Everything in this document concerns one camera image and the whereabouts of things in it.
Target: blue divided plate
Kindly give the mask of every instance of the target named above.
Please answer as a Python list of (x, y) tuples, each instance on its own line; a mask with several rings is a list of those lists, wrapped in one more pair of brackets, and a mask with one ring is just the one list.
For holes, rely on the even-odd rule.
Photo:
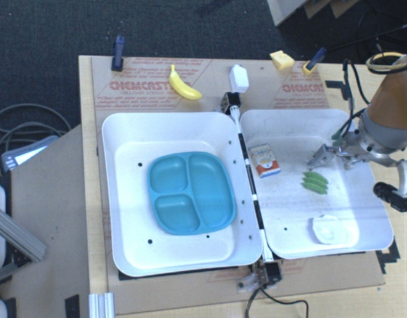
[(230, 178), (213, 154), (184, 152), (154, 160), (148, 190), (157, 222), (173, 235), (218, 231), (236, 216)]

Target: white tray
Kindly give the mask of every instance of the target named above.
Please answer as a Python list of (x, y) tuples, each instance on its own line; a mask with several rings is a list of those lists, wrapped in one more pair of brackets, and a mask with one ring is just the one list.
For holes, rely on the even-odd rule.
[[(347, 171), (336, 158), (317, 168), (329, 180), (327, 195), (300, 184), (306, 163), (322, 144), (331, 144), (330, 137), (347, 117), (330, 109), (252, 110), (242, 116), (246, 146), (268, 144), (281, 168), (279, 174), (259, 178), (252, 166), (267, 243), (281, 258), (382, 250), (393, 240), (384, 204), (372, 191), (375, 179), (369, 164)], [(234, 267), (261, 256), (253, 197), (231, 118), (216, 112), (116, 113), (105, 120), (102, 135), (113, 258), (121, 272), (142, 277)], [(192, 151), (214, 154), (223, 162), (237, 215), (231, 225), (208, 235), (171, 235), (152, 212), (147, 169), (160, 156)], [(335, 226), (320, 218), (334, 218)], [(341, 230), (336, 231), (338, 243), (317, 238), (324, 224)]]
[[(102, 128), (113, 257), (133, 277), (254, 263), (262, 245), (240, 142), (233, 120), (220, 113), (117, 113)], [(203, 151), (225, 165), (236, 217), (225, 229), (177, 236), (159, 227), (146, 183), (160, 156)]]
[[(270, 249), (281, 258), (382, 250), (393, 231), (383, 202), (374, 195), (375, 179), (368, 163), (345, 170), (341, 159), (314, 171), (329, 181), (328, 194), (301, 186), (307, 162), (349, 115), (340, 110), (251, 110), (241, 118), (248, 148), (268, 144), (281, 172), (259, 178), (252, 166), (256, 192)], [(336, 218), (345, 233), (339, 243), (326, 244), (315, 235), (322, 216)]]

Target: yellow banana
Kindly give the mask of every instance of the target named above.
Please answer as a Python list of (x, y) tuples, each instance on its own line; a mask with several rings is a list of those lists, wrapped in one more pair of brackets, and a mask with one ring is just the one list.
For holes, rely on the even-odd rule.
[(169, 84), (181, 96), (190, 100), (198, 100), (202, 94), (196, 89), (188, 86), (175, 71), (175, 65), (171, 65), (171, 73), (169, 74)]

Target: gray carpet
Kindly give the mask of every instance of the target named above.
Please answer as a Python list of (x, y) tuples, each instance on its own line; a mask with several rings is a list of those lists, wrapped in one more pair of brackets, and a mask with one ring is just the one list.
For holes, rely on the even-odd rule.
[[(303, 9), (280, 26), (266, 0), (0, 0), (0, 110), (39, 103), (79, 124), (77, 58), (112, 54), (118, 34), (125, 56), (269, 59), (284, 50), (309, 60), (407, 23), (407, 0), (361, 0), (336, 19), (329, 7), (308, 20)], [(366, 60), (383, 50), (407, 52), (407, 29), (329, 52), (325, 62)], [(54, 122), (52, 116), (38, 116)], [(0, 125), (35, 117), (20, 110)]]

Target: green vegetable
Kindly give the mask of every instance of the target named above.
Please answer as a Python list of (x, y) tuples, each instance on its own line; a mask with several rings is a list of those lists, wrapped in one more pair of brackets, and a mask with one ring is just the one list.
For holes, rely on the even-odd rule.
[(323, 189), (328, 189), (327, 184), (325, 184), (324, 182), (322, 182), (321, 180), (316, 179), (316, 178), (305, 177), (305, 178), (303, 178), (303, 181), (304, 181), (305, 183), (308, 183), (308, 184), (315, 184), (315, 185), (318, 185), (319, 187), (322, 187)]
[(310, 171), (310, 172), (303, 172), (303, 174), (305, 177), (318, 179), (320, 182), (322, 182), (324, 184), (328, 184), (328, 180), (317, 172)]
[(310, 191), (314, 191), (314, 192), (319, 193), (319, 194), (327, 194), (326, 189), (324, 189), (324, 188), (322, 188), (322, 187), (320, 187), (319, 185), (316, 185), (316, 184), (304, 182), (304, 183), (302, 183), (302, 186), (304, 188), (306, 188), (306, 189), (309, 189)]

